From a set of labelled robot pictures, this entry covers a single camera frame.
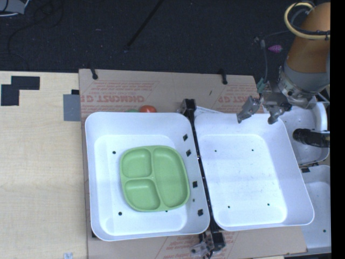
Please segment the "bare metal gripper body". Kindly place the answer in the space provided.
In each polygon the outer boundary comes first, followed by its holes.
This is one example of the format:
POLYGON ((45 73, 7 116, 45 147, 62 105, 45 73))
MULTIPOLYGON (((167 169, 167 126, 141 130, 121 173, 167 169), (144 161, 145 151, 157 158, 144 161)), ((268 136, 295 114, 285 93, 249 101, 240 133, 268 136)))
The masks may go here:
POLYGON ((315 106, 318 74, 282 67, 276 80, 268 81, 261 102, 268 109, 289 111, 296 106, 309 110, 315 106))

